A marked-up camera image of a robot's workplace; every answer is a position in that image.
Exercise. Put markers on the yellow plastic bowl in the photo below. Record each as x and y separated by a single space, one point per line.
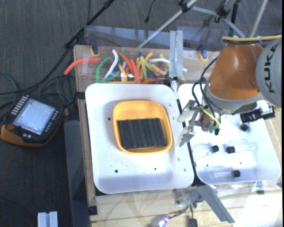
137 110

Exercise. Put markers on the orange flexible tube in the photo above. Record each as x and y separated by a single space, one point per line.
159 70
123 73

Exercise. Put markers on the green flexible tube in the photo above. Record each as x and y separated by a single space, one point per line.
111 78
99 70

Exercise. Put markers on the black ribbed rack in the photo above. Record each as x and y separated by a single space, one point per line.
142 133

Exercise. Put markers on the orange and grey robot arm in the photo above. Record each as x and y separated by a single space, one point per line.
234 74

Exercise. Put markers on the yellow-green flexible tube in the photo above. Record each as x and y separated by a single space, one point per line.
163 60
144 67

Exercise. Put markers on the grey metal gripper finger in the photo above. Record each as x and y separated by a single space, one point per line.
188 110
187 136

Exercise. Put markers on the white flexible tube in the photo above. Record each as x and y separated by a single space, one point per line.
113 66
159 60

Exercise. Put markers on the grey metal tripod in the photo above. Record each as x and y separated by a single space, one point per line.
184 7

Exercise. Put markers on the black cylinder on white bracket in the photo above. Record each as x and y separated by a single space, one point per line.
251 115

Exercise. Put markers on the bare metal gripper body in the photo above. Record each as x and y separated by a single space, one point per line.
204 119

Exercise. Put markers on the red flexible tube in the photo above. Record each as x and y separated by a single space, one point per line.
82 61
135 71
125 60

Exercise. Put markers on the white plastic tray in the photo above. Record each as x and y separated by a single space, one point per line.
137 171
251 164

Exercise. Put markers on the pale wood board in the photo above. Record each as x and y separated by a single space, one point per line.
137 207

